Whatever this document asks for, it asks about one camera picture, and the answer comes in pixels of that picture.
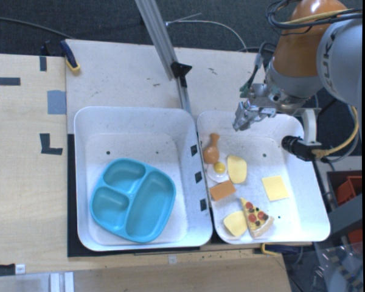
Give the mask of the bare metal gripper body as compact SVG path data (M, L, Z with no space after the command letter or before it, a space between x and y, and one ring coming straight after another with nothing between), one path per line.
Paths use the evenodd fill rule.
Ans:
M306 98L289 95L276 85L253 83L248 91L245 106L252 111L270 108L277 113L293 115L306 101Z

